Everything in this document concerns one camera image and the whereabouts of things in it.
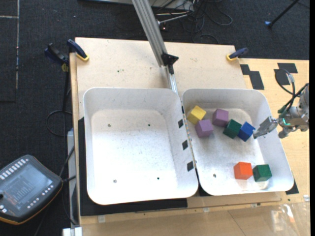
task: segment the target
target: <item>black carpet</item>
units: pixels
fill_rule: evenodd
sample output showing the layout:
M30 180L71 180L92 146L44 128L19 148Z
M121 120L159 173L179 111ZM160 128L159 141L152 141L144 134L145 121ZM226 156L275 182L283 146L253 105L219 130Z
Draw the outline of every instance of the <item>black carpet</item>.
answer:
M17 16L16 1L0 0L0 15ZM310 0L300 0L271 29L264 23L275 19L291 3L292 0L223 0L217 3L208 0L202 31L191 34L191 21L175 20L168 24L168 31L163 31L162 36L165 41L234 45L236 49L247 47L249 52L244 58L309 60ZM47 130L46 118L50 112L62 108L65 73L45 58L44 49L54 43L67 53L66 42L75 37L135 40L146 37L132 5L82 0L20 0L19 9L19 19L0 17L0 168L28 153L59 173L66 157L64 139ZM66 109L71 111L71 98L67 99ZM54 116L50 127L62 134L62 115ZM70 128L71 116L66 116L66 130ZM66 188L47 213L44 211L20 226L0 222L0 235L32 236L45 213L38 235L61 235L63 228L70 227L62 195L68 211Z

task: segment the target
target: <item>metal pole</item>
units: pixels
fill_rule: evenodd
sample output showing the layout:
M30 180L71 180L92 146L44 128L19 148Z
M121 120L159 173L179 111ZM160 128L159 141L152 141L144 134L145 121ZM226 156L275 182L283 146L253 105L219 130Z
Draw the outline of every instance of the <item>metal pole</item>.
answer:
M285 9L278 17L276 17L272 22L266 22L268 27L272 27L276 21L278 21L288 10L290 10L299 0L295 0L290 6Z
M132 3L136 9L142 28L157 59L158 65L166 67L169 86L175 93L178 94L175 76L174 74L170 73L168 65L165 65L162 59L162 55L167 54L167 50L149 0L132 0Z

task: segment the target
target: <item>white tray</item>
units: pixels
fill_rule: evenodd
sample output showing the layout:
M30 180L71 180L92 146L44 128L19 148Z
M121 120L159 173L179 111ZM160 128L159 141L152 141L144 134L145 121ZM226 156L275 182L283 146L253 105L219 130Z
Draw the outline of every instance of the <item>white tray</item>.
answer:
M254 89L189 89L183 93L186 116L195 105L212 120L217 108L229 111L229 119L243 124L247 121L256 129L271 111L265 96ZM251 136L246 142L223 134L223 127L214 126L209 138L198 138L194 125L188 122L193 155L202 188L210 195L287 191L294 179L284 149L275 129L265 137ZM233 166L238 162L250 162L252 167L269 164L272 177L268 181L255 182L253 177L239 180L234 177Z
M180 98L167 88L91 88L83 96L87 192L97 204L187 198L198 179Z

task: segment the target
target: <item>blue cube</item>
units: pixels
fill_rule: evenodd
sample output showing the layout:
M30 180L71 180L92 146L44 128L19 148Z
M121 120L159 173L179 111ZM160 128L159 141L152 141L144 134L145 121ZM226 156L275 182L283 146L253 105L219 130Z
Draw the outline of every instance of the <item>blue cube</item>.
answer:
M237 136L241 138L244 142L246 142L248 138L251 137L254 130L255 128L246 121L242 125L240 132L238 132Z

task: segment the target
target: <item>green cube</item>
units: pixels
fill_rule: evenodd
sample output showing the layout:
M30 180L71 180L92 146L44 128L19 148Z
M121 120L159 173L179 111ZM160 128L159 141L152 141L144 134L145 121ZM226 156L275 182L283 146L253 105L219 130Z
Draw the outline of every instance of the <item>green cube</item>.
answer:
M225 126L223 134L234 139L238 135L238 132L240 132L241 127L242 125L240 123L231 119Z
M272 177L268 164L256 165L252 170L255 182L267 181Z

